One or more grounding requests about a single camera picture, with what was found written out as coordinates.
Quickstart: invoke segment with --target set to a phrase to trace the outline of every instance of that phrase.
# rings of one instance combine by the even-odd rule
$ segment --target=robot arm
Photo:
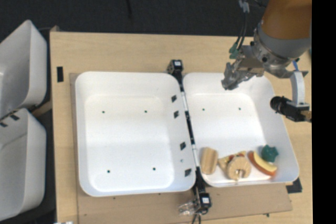
[[[240,0],[247,14],[247,0]],[[292,100],[276,97],[271,107],[293,121],[311,122],[309,105],[304,102],[306,71],[288,71],[286,68],[311,48],[312,0],[269,0],[264,16],[255,29],[254,41],[243,45],[244,36],[230,49],[233,64],[226,64],[222,85],[233,90],[250,78],[264,72],[277,78],[289,78]]]

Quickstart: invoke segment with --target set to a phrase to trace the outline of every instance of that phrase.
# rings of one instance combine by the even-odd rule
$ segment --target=toy bread slice
[[[266,175],[273,176],[277,171],[277,167],[265,160],[263,160],[258,153],[251,151],[248,153],[248,158],[252,164]]]
[[[205,147],[201,157],[201,171],[203,174],[210,175],[216,170],[218,152],[212,148]]]

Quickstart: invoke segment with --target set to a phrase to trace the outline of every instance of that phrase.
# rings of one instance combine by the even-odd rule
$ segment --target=wooden table
[[[85,71],[163,72],[181,59],[184,72],[223,72],[236,37],[50,32],[51,102],[53,109],[57,221],[89,223],[188,223],[177,206],[192,192],[94,198],[77,182],[72,131],[70,74]],[[308,53],[298,63],[311,70]],[[276,95],[291,98],[289,79],[266,74]],[[311,103],[311,74],[305,77]],[[208,224],[312,223],[311,124],[284,119],[300,166],[302,193],[287,194],[284,184],[208,187],[213,200]]]

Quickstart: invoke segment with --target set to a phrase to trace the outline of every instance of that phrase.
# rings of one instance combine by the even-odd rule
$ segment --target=table surface
[[[57,221],[86,223],[188,223],[177,206],[192,192],[95,198],[80,188],[72,123],[70,76],[85,71],[163,72],[181,59],[184,72],[223,72],[236,37],[50,32],[51,103],[55,147]],[[311,71],[308,52],[298,62]],[[63,81],[57,70],[62,67]],[[275,94],[291,98],[289,79],[270,74]],[[311,72],[305,77],[311,104]],[[284,118],[300,166],[301,193],[287,194],[284,184],[208,187],[213,206],[202,217],[220,223],[312,223],[312,129],[307,122]]]

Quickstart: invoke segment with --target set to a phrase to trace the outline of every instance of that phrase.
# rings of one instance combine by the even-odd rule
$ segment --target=white plastic tray
[[[0,43],[0,119],[43,101],[47,90],[47,44],[30,20]]]
[[[185,191],[195,164],[178,82],[164,73],[75,80],[79,182],[91,196]]]
[[[204,180],[214,187],[294,181],[299,166],[282,116],[270,107],[274,91],[269,80],[252,78],[226,91],[222,79],[222,73],[189,73],[183,80],[199,159],[205,147],[217,150],[220,158],[239,151],[260,153],[268,144],[279,152],[278,170],[270,177],[252,167],[249,177],[235,182],[217,166],[214,174],[202,175]]]
[[[46,132],[26,110],[0,125],[0,221],[37,207],[45,190]]]

